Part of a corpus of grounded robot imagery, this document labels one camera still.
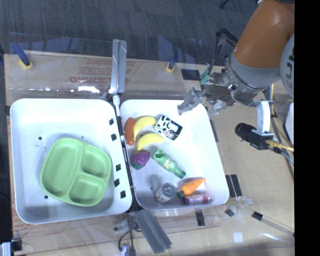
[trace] banana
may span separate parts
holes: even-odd
[[[157,119],[150,115],[140,117],[132,127],[133,139],[136,140],[138,133],[141,131],[143,127],[155,125],[157,121]]]
[[[136,142],[136,150],[142,150],[145,146],[150,143],[160,143],[164,141],[164,137],[162,137],[159,133],[147,133],[143,135]]]

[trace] toy banana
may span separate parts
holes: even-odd
[[[139,138],[136,142],[136,150],[142,150],[145,146],[150,143],[160,143],[164,141],[164,137],[162,137],[159,133],[147,133]]]
[[[140,117],[132,127],[133,139],[136,140],[138,133],[141,131],[143,127],[155,125],[157,121],[158,121],[157,119],[149,115]]]

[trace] green plate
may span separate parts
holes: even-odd
[[[103,150],[80,139],[64,137],[50,148],[40,184],[53,198],[77,206],[94,206],[105,195],[111,168],[111,158]]]

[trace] bottle cap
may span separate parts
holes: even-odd
[[[182,171],[182,172],[178,175],[178,177],[179,177],[180,179],[183,179],[184,176],[186,176],[186,172],[185,172],[185,171]]]
[[[181,199],[184,196],[185,192],[183,192],[183,190],[179,191],[176,193],[176,196]]]

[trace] bottle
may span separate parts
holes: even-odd
[[[176,196],[181,199],[183,196],[191,195],[205,180],[205,178],[198,178],[184,184],[181,191],[176,193]]]
[[[153,154],[152,158],[156,160],[164,168],[166,168],[169,172],[172,172],[175,175],[177,175],[180,179],[182,179],[186,175],[186,172],[184,172],[178,167],[177,162],[172,160],[170,156],[168,156],[166,153],[162,151],[162,149],[158,149]]]
[[[191,194],[191,195],[185,195],[181,198],[181,201],[185,205],[203,205],[208,204],[211,202],[211,199],[209,196],[206,196],[204,194]]]
[[[175,194],[177,192],[176,187],[170,183],[164,183],[154,194],[155,199],[161,203],[165,204],[168,202],[170,199],[175,197]]]

